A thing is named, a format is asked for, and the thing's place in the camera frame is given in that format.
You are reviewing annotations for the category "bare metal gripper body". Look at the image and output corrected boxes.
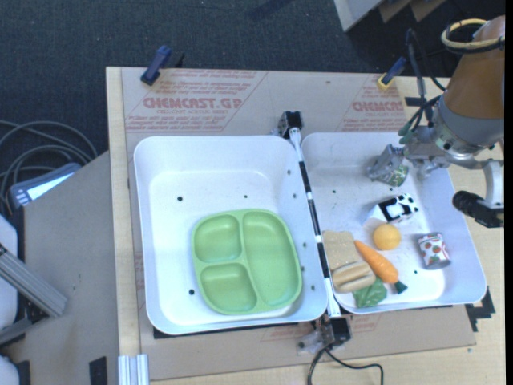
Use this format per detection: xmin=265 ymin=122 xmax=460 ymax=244
xmin=402 ymin=124 xmax=498 ymax=171

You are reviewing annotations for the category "green printed can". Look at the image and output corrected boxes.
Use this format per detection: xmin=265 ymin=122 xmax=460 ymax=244
xmin=384 ymin=164 xmax=410 ymax=188

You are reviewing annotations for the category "white plastic tray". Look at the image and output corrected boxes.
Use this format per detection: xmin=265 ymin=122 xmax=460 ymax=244
xmin=132 ymin=134 xmax=331 ymax=336
xmin=300 ymin=131 xmax=488 ymax=316

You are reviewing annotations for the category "white black cow-print carton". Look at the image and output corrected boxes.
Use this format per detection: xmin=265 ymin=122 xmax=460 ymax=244
xmin=362 ymin=192 xmax=420 ymax=226

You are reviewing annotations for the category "yellow ball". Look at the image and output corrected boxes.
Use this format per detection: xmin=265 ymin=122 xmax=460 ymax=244
xmin=372 ymin=222 xmax=402 ymax=252

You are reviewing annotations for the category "thin black and white rod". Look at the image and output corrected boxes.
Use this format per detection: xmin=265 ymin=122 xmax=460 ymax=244
xmin=289 ymin=126 xmax=342 ymax=318

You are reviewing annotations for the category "white can red fruit print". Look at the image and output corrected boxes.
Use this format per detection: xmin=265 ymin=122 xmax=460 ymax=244
xmin=417 ymin=232 xmax=452 ymax=271

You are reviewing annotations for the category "beige bread slice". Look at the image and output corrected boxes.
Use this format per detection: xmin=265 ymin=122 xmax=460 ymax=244
xmin=321 ymin=229 xmax=361 ymax=273

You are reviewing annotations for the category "orange carrot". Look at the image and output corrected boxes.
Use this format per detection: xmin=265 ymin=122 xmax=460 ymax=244
xmin=353 ymin=239 xmax=409 ymax=295

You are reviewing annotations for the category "tan hot dog bun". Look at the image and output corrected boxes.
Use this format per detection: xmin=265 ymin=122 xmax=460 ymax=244
xmin=331 ymin=260 xmax=378 ymax=294

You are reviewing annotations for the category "green lettuce leaf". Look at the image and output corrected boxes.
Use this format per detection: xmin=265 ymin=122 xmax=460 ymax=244
xmin=352 ymin=280 xmax=389 ymax=310

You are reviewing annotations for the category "green divided plate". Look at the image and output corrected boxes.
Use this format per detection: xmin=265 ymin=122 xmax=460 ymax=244
xmin=190 ymin=208 xmax=303 ymax=317

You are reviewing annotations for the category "brown cardboard board red print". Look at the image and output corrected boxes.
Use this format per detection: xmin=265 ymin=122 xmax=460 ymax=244
xmin=119 ymin=67 xmax=478 ymax=381

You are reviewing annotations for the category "black cylinder on white bracket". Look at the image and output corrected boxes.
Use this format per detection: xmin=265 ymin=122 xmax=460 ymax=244
xmin=452 ymin=160 xmax=505 ymax=229

